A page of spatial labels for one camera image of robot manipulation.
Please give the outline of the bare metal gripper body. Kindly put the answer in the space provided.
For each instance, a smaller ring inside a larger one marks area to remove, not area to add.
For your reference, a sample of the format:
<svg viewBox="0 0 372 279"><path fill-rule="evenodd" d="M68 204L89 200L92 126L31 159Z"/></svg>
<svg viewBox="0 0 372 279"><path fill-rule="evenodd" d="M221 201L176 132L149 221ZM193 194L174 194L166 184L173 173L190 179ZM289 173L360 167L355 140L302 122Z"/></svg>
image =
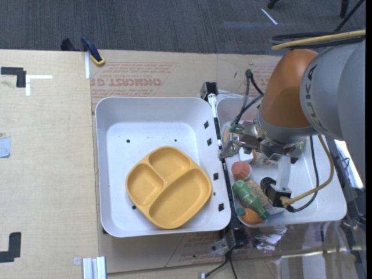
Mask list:
<svg viewBox="0 0 372 279"><path fill-rule="evenodd" d="M253 150L261 151L261 140L257 136L256 124L253 121L243 121L235 129L237 135L236 144L243 148L246 153Z"/></svg>

